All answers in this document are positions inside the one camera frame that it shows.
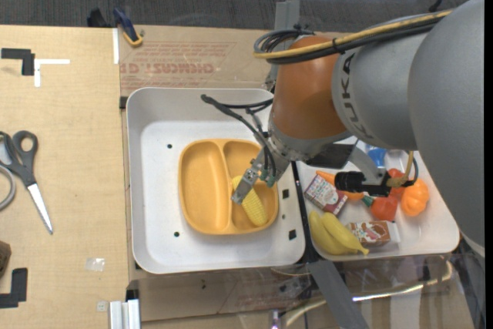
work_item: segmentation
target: scissors blade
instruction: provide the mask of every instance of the scissors blade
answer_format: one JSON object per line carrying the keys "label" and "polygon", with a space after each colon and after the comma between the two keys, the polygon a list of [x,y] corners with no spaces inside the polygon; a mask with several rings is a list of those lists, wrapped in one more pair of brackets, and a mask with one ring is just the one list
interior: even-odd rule
{"label": "scissors blade", "polygon": [[28,186],[28,190],[31,193],[31,197],[34,200],[34,204],[38,209],[41,219],[45,223],[46,229],[48,229],[50,234],[53,234],[52,222],[49,220],[48,211],[46,210],[45,202],[41,196],[41,191],[39,190],[38,184],[34,183]]}

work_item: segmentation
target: wooden table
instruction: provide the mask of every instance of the wooden table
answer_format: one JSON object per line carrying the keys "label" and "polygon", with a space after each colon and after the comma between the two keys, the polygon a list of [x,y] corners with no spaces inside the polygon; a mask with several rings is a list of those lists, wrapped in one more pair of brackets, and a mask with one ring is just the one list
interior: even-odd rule
{"label": "wooden table", "polygon": [[[36,87],[33,76],[22,76],[20,60],[0,59],[0,130],[12,135],[27,129],[39,138],[35,175],[54,230],[53,235],[47,232],[17,180],[15,199],[0,211],[0,240],[12,248],[0,294],[10,292],[12,270],[26,267],[27,300],[17,308],[0,309],[2,329],[104,329],[107,303],[125,300],[133,262],[126,218],[125,113],[119,108],[113,33],[114,29],[0,26],[1,48],[30,49],[37,59],[69,60],[68,65],[42,65],[41,85]],[[87,265],[96,258],[104,260],[101,270]],[[361,303],[361,310],[372,327],[391,327],[398,319],[396,311],[407,317],[400,327],[450,327],[452,322],[473,327],[464,295],[454,287],[443,294],[411,295],[407,302],[369,300]],[[310,328],[336,327],[326,307],[310,314]],[[269,313],[261,311],[142,326],[249,329],[267,327],[268,319]],[[302,328],[304,320],[290,327]]]}

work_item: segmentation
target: toy pepper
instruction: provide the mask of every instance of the toy pepper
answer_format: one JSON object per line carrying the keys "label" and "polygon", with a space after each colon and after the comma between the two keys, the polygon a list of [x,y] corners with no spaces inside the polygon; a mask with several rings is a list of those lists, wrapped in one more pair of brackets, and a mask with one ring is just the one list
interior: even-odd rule
{"label": "toy pepper", "polygon": [[[392,178],[401,178],[404,176],[404,173],[402,173],[398,169],[395,169],[394,167],[392,169],[389,169],[387,172],[390,174]],[[398,188],[393,187],[391,190],[391,194],[396,195],[397,197],[401,197],[405,189],[406,189],[405,186],[399,186]]]}
{"label": "toy pepper", "polygon": [[365,195],[363,203],[370,207],[373,216],[378,220],[393,221],[397,212],[399,201],[394,194],[388,197],[374,197]]}

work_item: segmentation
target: white tray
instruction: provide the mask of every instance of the white tray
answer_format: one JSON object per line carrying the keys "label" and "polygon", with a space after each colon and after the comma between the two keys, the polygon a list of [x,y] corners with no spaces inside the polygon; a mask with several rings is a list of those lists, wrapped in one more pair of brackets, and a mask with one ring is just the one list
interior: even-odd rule
{"label": "white tray", "polygon": [[[296,263],[305,250],[293,173],[277,183],[279,213],[265,230],[240,235],[206,235],[182,214],[178,164],[183,148],[199,139],[256,141],[241,122],[206,104],[247,104],[272,98],[262,89],[142,88],[127,101],[133,256],[153,274],[270,267]],[[265,128],[270,108],[257,113]],[[245,112],[243,116],[250,121]],[[282,198],[288,190],[289,197]],[[296,237],[290,239],[290,231]]]}
{"label": "white tray", "polygon": [[[350,138],[342,143],[354,144],[354,142],[355,138]],[[357,146],[364,149],[364,144],[362,142],[359,142]],[[388,244],[386,246],[372,248],[368,255],[359,253],[358,255],[341,256],[326,253],[314,244],[315,249],[322,257],[332,261],[364,260],[400,257],[405,255],[448,253],[457,247],[460,240],[458,225],[445,205],[437,187],[433,183],[420,154],[415,152],[414,155],[418,162],[418,176],[426,182],[430,191],[430,199],[427,208],[415,217],[406,216],[402,213],[400,208],[397,209],[394,222],[397,225],[401,242],[398,244]],[[384,165],[387,169],[395,167],[400,171],[404,171],[406,164],[407,155],[402,151],[389,150],[384,157]],[[316,170],[322,170],[326,173],[359,170],[353,163],[348,163],[342,170],[311,167],[304,163],[297,163],[297,168],[303,191],[310,185],[310,181],[315,177]],[[318,213],[322,213],[322,211],[315,207],[309,200],[305,200],[305,205],[307,213],[310,213],[312,210],[317,210]],[[374,220],[369,209],[363,202],[353,200],[348,200],[346,202],[342,211],[338,214],[338,218],[344,225],[349,222]]]}

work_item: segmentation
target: scissors handle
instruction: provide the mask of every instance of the scissors handle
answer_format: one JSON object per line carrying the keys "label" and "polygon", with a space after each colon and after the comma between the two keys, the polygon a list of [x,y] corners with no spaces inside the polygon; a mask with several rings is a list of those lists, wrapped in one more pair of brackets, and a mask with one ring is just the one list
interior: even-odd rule
{"label": "scissors handle", "polygon": [[[0,160],[0,164],[21,177],[24,185],[30,186],[36,183],[33,164],[34,155],[38,149],[38,138],[27,130],[21,130],[13,137],[10,137],[5,132],[0,132],[0,137],[3,137],[7,154],[11,160],[10,163],[4,163]],[[32,141],[32,147],[30,149],[26,150],[22,148],[22,140],[24,139],[30,139]]]}
{"label": "scissors handle", "polygon": [[[22,141],[24,139],[31,140],[31,148],[23,149]],[[14,136],[12,136],[12,142],[17,150],[17,153],[21,157],[22,164],[26,166],[33,173],[34,169],[34,155],[38,151],[38,137],[34,133],[28,132],[27,130],[19,130]]]}

